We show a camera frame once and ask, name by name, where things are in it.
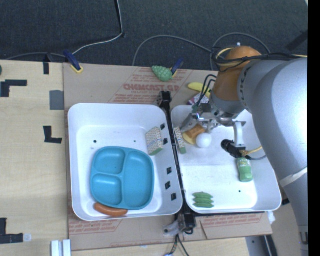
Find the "egg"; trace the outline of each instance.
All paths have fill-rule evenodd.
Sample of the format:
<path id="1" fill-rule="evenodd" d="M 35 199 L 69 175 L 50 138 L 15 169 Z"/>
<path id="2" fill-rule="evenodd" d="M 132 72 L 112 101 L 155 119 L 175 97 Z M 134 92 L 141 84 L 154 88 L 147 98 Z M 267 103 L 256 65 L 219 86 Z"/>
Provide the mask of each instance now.
<path id="1" fill-rule="evenodd" d="M 211 134 L 206 132 L 199 134 L 195 139 L 196 145 L 201 149 L 208 148 L 211 142 L 212 142 L 212 136 Z"/>

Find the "blue plate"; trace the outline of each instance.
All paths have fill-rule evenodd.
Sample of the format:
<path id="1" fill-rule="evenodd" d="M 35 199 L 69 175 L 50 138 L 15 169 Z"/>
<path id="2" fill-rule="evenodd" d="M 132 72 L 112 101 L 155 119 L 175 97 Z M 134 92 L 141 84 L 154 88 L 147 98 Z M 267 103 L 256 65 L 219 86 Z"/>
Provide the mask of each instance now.
<path id="1" fill-rule="evenodd" d="M 146 153 L 126 147 L 107 146 L 93 158 L 90 189 L 105 206 L 139 210 L 152 200 L 154 164 Z"/>

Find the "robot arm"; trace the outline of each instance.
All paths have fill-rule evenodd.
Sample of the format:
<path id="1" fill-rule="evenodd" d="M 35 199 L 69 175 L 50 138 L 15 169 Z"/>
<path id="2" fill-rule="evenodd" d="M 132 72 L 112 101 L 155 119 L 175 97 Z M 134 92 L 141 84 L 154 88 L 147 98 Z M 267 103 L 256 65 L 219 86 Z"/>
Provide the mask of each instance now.
<path id="1" fill-rule="evenodd" d="M 226 60 L 259 55 L 240 46 Z M 234 126 L 234 119 L 244 109 L 252 114 L 260 143 L 291 202 L 299 226 L 301 253 L 309 255 L 308 59 L 261 59 L 252 58 L 234 68 L 224 66 L 209 104 L 199 104 L 189 119 L 202 122 L 211 132 L 219 125 Z"/>

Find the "wooden table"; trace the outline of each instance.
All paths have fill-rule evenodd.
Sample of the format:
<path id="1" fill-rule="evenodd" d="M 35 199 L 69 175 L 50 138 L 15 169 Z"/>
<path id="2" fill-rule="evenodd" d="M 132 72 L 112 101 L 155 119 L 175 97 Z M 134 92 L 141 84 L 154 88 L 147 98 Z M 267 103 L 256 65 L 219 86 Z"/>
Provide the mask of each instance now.
<path id="1" fill-rule="evenodd" d="M 0 218 L 7 234 L 32 240 L 0 244 L 0 255 L 50 255 L 53 240 L 68 239 L 65 112 L 50 110 L 50 91 L 63 91 L 63 65 L 1 60 L 0 81 L 27 80 L 0 97 Z M 62 143 L 45 143 L 44 126 Z M 74 251 L 75 256 L 165 255 L 172 244 Z M 245 238 L 185 242 L 192 255 L 248 256 Z M 185 255 L 181 246 L 174 255 Z"/>

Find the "blue clamp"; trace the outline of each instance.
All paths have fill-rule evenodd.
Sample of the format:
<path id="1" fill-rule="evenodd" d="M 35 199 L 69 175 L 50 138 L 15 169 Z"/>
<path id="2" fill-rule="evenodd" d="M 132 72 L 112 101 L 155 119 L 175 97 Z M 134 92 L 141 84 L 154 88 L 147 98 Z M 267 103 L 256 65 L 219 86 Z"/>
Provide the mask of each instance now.
<path id="1" fill-rule="evenodd" d="M 178 59 L 176 64 L 171 69 L 172 75 L 174 75 L 177 72 L 177 70 L 183 66 L 183 64 L 184 64 L 184 58 Z"/>
<path id="2" fill-rule="evenodd" d="M 71 68 L 78 74 L 80 74 L 84 68 L 80 66 L 79 62 L 75 58 L 75 56 L 69 52 L 68 50 L 63 51 L 63 55 L 68 59 L 68 61 L 71 63 Z"/>

